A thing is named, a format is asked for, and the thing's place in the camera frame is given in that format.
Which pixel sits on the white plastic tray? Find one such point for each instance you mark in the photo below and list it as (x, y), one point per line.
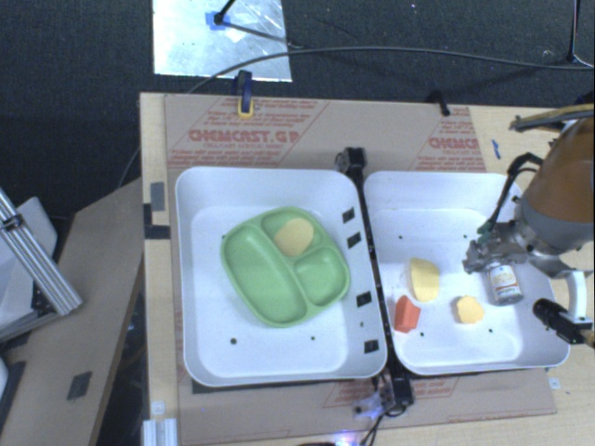
(446, 346)
(279, 351)

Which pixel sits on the green divided plate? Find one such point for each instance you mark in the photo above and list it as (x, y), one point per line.
(260, 272)

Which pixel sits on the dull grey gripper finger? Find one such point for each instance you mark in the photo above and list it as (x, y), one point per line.
(474, 256)

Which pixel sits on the thin black rod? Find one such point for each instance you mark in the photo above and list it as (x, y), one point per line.
(377, 277)

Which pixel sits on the brown cardboard board red print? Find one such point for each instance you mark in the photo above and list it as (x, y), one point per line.
(372, 133)

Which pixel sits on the black cylinder on white bracket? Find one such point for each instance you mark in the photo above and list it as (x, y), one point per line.
(555, 316)

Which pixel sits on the yellow oval toy biscuit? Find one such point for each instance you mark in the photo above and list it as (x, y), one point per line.
(294, 237)

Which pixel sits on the small yellow toy food piece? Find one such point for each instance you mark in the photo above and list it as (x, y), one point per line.
(469, 310)

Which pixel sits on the orange toy food wedge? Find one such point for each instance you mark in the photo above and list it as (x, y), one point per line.
(406, 315)

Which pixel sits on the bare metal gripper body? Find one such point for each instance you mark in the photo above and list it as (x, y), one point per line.
(509, 242)

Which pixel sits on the large yellow toy food wedge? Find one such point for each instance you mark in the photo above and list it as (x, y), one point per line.
(424, 280)

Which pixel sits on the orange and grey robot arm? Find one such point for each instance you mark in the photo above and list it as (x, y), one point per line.
(564, 188)

